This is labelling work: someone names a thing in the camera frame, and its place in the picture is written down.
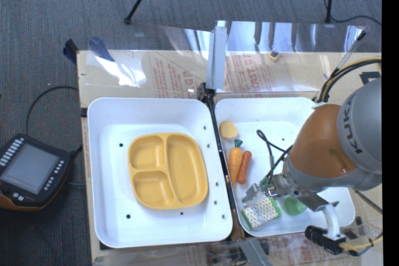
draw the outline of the green round object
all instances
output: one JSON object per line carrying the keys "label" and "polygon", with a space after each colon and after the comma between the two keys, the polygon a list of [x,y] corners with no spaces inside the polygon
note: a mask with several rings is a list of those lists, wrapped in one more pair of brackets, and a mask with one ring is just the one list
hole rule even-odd
{"label": "green round object", "polygon": [[296,197],[289,195],[284,200],[284,207],[288,215],[298,215],[307,209],[307,206]]}

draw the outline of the gray carpet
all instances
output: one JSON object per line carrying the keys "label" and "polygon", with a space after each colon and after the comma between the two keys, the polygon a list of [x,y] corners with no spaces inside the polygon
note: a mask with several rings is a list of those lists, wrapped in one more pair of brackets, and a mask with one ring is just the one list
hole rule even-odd
{"label": "gray carpet", "polygon": [[[135,49],[123,19],[136,0],[0,0],[0,145],[26,132],[36,97],[77,87],[76,66],[63,55],[72,39],[86,49],[100,37],[109,49]],[[215,20],[324,23],[327,0],[143,0],[133,22],[211,31]],[[382,0],[333,0],[332,23],[369,25],[358,48],[381,50]],[[81,144],[78,93],[49,92],[32,109],[29,134],[72,151]],[[84,182],[82,153],[69,182]],[[90,265],[85,188],[66,184],[43,210],[0,210],[0,265]]]}

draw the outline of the orange toy food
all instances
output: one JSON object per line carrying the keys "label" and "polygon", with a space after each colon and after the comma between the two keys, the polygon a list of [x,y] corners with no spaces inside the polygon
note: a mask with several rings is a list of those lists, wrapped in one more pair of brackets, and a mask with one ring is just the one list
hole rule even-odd
{"label": "orange toy food", "polygon": [[237,182],[239,184],[245,184],[245,182],[247,181],[248,166],[249,162],[251,162],[251,158],[252,158],[252,153],[250,151],[245,151],[243,153],[243,161],[241,163],[237,175]]}
{"label": "orange toy food", "polygon": [[234,140],[234,148],[230,150],[228,169],[231,179],[231,184],[234,186],[236,184],[237,175],[241,163],[243,162],[243,151],[239,148],[242,145],[241,140]]}

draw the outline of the brown sausage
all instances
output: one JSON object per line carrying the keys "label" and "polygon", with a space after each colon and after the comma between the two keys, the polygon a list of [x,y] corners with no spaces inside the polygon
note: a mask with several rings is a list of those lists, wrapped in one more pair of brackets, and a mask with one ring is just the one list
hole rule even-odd
{"label": "brown sausage", "polygon": [[239,167],[237,175],[237,182],[239,184],[245,184],[245,182],[247,181],[247,171],[251,158],[252,158],[252,153],[250,151],[245,151],[243,153],[243,162],[241,162],[241,166]]}

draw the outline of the black connector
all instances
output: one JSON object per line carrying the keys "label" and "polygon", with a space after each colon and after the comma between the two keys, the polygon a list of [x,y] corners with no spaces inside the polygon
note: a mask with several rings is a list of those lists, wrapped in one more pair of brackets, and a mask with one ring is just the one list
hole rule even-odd
{"label": "black connector", "polygon": [[346,242],[346,238],[342,237],[341,239],[332,240],[324,234],[327,233],[327,230],[321,229],[316,226],[308,226],[305,230],[305,236],[307,239],[311,240],[313,243],[324,247],[324,250],[327,252],[338,255],[343,252],[343,249],[339,246],[340,243]]}

